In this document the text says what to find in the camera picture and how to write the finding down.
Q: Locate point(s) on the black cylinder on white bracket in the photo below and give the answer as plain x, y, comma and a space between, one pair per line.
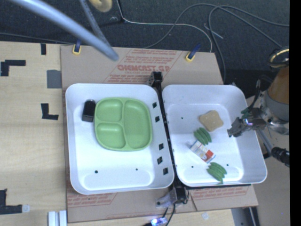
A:
280, 154

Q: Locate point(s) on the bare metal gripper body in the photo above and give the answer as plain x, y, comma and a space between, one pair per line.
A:
258, 120

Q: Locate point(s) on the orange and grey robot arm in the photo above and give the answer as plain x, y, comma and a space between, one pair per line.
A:
279, 88

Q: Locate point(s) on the white plastic tray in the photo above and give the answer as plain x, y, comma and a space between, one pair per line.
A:
235, 154
117, 168

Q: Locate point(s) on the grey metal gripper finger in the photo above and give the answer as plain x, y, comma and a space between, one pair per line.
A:
236, 132
239, 122

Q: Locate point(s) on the brown cardboard board red print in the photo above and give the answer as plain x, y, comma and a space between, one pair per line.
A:
94, 67

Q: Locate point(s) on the tan toy bread slice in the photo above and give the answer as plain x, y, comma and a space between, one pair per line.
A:
211, 120

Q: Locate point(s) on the green divided plate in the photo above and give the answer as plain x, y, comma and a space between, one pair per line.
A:
131, 123

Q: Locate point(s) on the thin black rod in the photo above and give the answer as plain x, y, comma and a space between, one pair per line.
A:
167, 135

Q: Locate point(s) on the green pea pods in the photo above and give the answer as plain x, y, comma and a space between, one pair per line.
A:
217, 172
202, 136

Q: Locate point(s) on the small black can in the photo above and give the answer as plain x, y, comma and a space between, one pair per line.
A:
88, 110

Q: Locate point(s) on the white and red carton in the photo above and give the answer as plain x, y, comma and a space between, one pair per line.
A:
201, 151

